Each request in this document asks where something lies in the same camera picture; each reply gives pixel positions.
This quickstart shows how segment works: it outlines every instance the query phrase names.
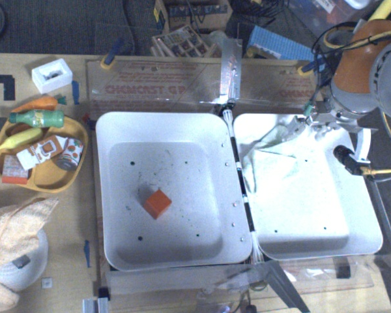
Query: green bottle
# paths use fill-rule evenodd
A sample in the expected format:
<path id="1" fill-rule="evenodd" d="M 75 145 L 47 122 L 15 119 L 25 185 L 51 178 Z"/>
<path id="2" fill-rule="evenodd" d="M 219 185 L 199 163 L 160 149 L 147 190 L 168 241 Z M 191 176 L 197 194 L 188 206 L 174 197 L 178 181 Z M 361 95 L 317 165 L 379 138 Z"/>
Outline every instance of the green bottle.
<path id="1" fill-rule="evenodd" d="M 25 123 L 34 128 L 62 128 L 64 112 L 61 110 L 31 110 L 25 113 L 12 112 L 8 120 L 11 123 Z"/>

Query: soda can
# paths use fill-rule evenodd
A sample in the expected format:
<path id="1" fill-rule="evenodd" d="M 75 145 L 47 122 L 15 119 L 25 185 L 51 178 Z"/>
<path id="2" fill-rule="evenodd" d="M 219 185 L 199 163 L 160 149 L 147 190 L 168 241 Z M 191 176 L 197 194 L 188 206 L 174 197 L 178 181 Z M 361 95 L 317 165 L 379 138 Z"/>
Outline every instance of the soda can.
<path id="1" fill-rule="evenodd" d="M 84 144 L 81 140 L 69 138 L 66 143 L 65 150 L 59 155 L 57 159 L 57 166 L 63 170 L 74 171 L 80 163 L 81 154 L 83 152 Z"/>

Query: carrot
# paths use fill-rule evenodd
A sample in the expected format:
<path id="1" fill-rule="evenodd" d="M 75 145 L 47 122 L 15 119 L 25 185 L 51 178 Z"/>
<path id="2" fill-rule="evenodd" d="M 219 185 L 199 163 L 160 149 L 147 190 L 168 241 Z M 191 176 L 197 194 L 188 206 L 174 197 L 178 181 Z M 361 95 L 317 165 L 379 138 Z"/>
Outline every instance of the carrot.
<path id="1" fill-rule="evenodd" d="M 40 98 L 36 98 L 28 103 L 13 109 L 12 112 L 26 112 L 33 109 L 39 110 L 55 110 L 58 104 L 66 104 L 66 98 L 61 97 L 56 99 L 55 97 L 50 97 L 48 95 Z"/>

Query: wooden table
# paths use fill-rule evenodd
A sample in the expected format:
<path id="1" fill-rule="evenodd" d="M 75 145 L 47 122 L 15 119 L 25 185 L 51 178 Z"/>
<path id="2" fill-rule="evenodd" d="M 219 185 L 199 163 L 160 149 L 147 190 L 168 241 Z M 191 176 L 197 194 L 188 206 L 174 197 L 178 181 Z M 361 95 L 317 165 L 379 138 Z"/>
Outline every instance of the wooden table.
<path id="1" fill-rule="evenodd" d="M 0 53 L 0 74 L 11 74 L 16 79 L 16 100 L 3 100 L 3 87 L 0 85 L 0 117 L 8 117 L 10 110 L 27 100 L 38 97 L 39 93 L 31 80 L 31 70 L 50 61 L 63 58 L 72 69 L 74 79 L 80 83 L 80 104 L 75 106 L 72 100 L 71 86 L 53 92 L 63 95 L 68 105 L 63 107 L 72 118 L 80 119 L 89 110 L 87 101 L 86 59 L 96 59 L 85 55 L 24 55 Z M 83 299 L 97 294 L 100 285 L 97 261 L 98 236 L 96 226 L 96 198 L 94 194 L 93 145 L 83 163 L 83 167 L 72 186 L 58 193 L 59 205 L 52 213 L 44 230 L 49 241 L 48 266 L 42 277 L 52 277 L 53 287 L 42 289 L 40 279 L 20 293 L 18 306 L 10 312 L 81 312 Z M 0 180 L 0 207 L 20 203 L 37 196 L 51 196 L 18 186 L 3 185 Z M 91 267 L 87 267 L 83 247 L 85 240 L 90 242 Z M 372 277 L 373 287 L 345 291 L 322 291 L 303 295 L 303 300 L 312 312 L 391 312 L 391 305 L 376 266 L 370 264 L 368 273 Z M 188 307 L 196 305 L 195 292 L 182 293 L 175 304 L 150 304 L 145 302 L 145 294 L 136 296 L 137 306 L 141 308 L 122 308 L 121 299 L 112 301 L 113 312 L 192 312 Z M 157 293 L 155 296 L 166 298 L 170 293 Z M 254 299 L 258 312 L 268 312 L 283 307 L 279 298 Z M 179 308 L 177 303 L 187 308 Z M 279 310 L 278 312 L 296 312 Z"/>

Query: beige towel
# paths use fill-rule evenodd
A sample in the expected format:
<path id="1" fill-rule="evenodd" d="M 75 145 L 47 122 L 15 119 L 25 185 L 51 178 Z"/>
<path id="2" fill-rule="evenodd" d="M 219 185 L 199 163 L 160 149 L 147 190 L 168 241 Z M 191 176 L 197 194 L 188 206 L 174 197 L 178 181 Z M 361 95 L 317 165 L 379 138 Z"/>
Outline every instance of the beige towel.
<path id="1" fill-rule="evenodd" d="M 0 209 L 0 266 L 38 248 L 37 233 L 58 201 L 40 198 Z M 18 300 L 17 293 L 0 283 L 0 312 L 15 307 Z"/>

